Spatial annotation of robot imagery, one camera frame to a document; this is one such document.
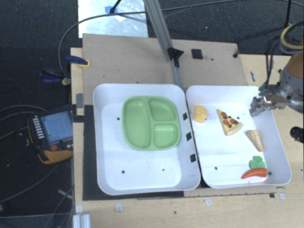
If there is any green divided plate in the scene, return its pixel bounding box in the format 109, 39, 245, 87
122, 95, 180, 152

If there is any white plastic tray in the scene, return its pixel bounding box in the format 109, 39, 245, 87
185, 85, 293, 190
92, 83, 202, 196

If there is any yellow toy food piece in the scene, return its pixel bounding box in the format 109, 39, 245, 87
192, 104, 209, 124

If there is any green toy broccoli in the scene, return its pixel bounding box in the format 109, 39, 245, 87
248, 155, 266, 170

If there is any orange toy carrot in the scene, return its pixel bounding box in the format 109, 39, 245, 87
241, 167, 273, 180

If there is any brown cardboard board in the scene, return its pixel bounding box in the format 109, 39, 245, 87
82, 33, 277, 199

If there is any toy pizza slice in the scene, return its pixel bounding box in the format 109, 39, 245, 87
216, 109, 244, 137

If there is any beige toy cone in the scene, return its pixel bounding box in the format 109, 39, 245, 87
247, 129, 264, 152

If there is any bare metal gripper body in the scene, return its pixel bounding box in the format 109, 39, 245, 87
260, 84, 304, 115

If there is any thin grey rod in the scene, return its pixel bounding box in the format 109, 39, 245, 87
171, 60, 184, 88

